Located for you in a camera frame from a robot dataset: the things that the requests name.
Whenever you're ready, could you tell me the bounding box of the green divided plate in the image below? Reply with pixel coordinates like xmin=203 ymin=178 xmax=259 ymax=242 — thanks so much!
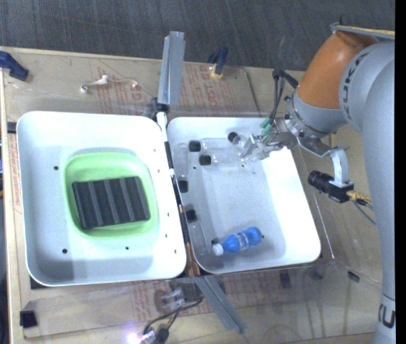
xmin=64 ymin=151 xmax=161 ymax=240

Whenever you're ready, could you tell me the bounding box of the white plastic tray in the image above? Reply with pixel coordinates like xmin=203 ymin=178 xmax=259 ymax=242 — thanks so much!
xmin=16 ymin=110 xmax=188 ymax=287
xmin=166 ymin=116 xmax=322 ymax=276

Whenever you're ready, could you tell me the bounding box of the clear plastic bottle black cap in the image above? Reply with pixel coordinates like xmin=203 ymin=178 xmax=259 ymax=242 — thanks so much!
xmin=172 ymin=142 xmax=190 ymax=194
xmin=188 ymin=138 xmax=233 ymax=154
xmin=227 ymin=130 xmax=261 ymax=174
xmin=185 ymin=209 xmax=208 ymax=253
xmin=198 ymin=151 xmax=243 ymax=168

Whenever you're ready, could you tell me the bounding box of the blue bottle with white cap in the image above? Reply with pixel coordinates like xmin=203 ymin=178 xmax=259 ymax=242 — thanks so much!
xmin=211 ymin=226 xmax=264 ymax=257

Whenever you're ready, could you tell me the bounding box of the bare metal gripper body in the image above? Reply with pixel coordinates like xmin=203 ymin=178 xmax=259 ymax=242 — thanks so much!
xmin=259 ymin=117 xmax=309 ymax=154

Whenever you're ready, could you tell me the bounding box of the black ribbed rectangular block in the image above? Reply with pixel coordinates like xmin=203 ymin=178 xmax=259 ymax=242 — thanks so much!
xmin=71 ymin=176 xmax=151 ymax=231

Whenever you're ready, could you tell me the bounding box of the black cylinder on white bracket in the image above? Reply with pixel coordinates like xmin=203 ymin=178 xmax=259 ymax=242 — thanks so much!
xmin=304 ymin=140 xmax=355 ymax=204

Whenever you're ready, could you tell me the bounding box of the brown cardboard board red print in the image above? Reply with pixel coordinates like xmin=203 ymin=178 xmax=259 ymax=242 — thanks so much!
xmin=0 ymin=46 xmax=383 ymax=340

